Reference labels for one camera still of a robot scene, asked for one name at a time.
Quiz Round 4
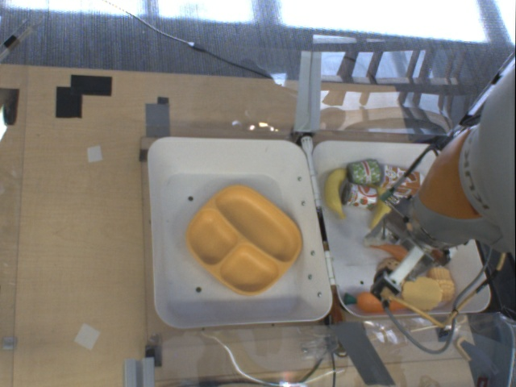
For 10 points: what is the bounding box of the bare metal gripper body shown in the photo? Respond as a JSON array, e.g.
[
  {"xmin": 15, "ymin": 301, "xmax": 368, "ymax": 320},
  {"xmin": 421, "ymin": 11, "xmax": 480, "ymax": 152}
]
[{"xmin": 383, "ymin": 204, "xmax": 449, "ymax": 260}]

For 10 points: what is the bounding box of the yellow corn cob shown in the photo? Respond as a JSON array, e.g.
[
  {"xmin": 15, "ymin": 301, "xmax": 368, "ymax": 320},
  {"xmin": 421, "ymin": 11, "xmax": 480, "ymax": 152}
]
[{"xmin": 427, "ymin": 265, "xmax": 456, "ymax": 302}]

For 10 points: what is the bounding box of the orange carrot with green top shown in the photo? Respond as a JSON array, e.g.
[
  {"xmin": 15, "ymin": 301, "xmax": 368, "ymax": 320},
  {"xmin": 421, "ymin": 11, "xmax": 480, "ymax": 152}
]
[{"xmin": 343, "ymin": 291, "xmax": 409, "ymax": 315}]

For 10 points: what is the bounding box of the yellow banana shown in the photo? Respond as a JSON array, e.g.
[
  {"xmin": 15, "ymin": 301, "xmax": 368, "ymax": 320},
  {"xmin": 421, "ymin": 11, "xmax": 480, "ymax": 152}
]
[
  {"xmin": 369, "ymin": 186, "xmax": 393, "ymax": 231},
  {"xmin": 323, "ymin": 168, "xmax": 349, "ymax": 220}
]

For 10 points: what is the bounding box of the pale wood board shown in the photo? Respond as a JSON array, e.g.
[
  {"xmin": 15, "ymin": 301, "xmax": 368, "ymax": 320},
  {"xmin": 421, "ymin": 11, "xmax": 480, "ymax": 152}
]
[{"xmin": 0, "ymin": 63, "xmax": 501, "ymax": 387}]

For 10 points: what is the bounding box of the yellow round biscuit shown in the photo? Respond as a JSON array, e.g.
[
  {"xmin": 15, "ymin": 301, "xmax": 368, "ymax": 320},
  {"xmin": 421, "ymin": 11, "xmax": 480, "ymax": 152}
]
[{"xmin": 402, "ymin": 276, "xmax": 444, "ymax": 312}]

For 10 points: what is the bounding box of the white plastic tray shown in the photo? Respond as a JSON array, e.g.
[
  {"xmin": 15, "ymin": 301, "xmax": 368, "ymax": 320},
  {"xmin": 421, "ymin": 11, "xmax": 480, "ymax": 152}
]
[
  {"xmin": 146, "ymin": 136, "xmax": 334, "ymax": 330},
  {"xmin": 312, "ymin": 140, "xmax": 493, "ymax": 318}
]

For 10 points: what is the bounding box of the orange and white carton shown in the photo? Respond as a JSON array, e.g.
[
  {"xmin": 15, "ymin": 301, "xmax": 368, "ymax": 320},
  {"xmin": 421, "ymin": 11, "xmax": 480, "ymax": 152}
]
[{"xmin": 380, "ymin": 164, "xmax": 425, "ymax": 206}]

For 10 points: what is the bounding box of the orange divided plate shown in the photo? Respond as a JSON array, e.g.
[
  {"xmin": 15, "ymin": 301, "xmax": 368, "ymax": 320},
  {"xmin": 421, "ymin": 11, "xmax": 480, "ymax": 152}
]
[{"xmin": 185, "ymin": 184, "xmax": 304, "ymax": 297}]

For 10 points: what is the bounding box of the white and orange can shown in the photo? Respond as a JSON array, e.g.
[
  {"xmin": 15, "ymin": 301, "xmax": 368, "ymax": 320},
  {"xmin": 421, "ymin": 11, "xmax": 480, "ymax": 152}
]
[{"xmin": 340, "ymin": 181, "xmax": 381, "ymax": 210}]

